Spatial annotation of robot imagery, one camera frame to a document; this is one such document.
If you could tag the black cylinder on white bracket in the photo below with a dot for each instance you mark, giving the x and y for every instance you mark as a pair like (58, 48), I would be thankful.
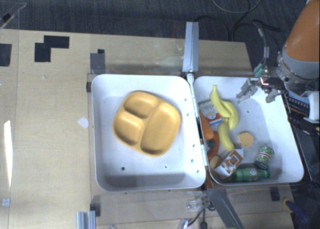
(298, 105)

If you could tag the brown and white carton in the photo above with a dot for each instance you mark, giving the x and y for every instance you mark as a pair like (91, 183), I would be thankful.
(230, 163)

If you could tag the tan bread piece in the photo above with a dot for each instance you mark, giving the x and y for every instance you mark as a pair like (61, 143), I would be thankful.
(215, 162)

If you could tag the orange carrot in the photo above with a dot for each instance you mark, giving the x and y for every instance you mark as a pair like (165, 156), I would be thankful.
(206, 128)
(215, 150)

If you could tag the yellow banana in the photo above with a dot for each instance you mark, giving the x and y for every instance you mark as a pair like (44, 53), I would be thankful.
(225, 135)
(218, 100)
(232, 116)

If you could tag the orange divided plate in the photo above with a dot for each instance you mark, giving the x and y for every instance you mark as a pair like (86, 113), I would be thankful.
(150, 125)

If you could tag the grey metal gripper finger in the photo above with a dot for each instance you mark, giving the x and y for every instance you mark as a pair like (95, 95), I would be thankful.
(247, 90)
(273, 95)

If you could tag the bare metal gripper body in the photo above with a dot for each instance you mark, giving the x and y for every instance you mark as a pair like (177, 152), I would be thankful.
(283, 79)

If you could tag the orange and white juice carton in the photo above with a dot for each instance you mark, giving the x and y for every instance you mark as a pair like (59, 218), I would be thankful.
(209, 111)

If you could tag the green and white can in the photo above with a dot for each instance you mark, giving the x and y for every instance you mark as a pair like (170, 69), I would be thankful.
(265, 154)

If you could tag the white plastic tray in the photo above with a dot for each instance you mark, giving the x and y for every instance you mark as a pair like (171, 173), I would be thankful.
(110, 168)
(277, 128)

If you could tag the green bottle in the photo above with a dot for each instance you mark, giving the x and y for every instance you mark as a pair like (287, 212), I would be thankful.
(247, 175)

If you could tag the orange biscuit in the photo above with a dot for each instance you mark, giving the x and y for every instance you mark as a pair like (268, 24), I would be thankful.
(245, 139)

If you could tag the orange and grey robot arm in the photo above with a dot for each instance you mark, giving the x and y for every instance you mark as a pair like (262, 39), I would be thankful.
(306, 33)

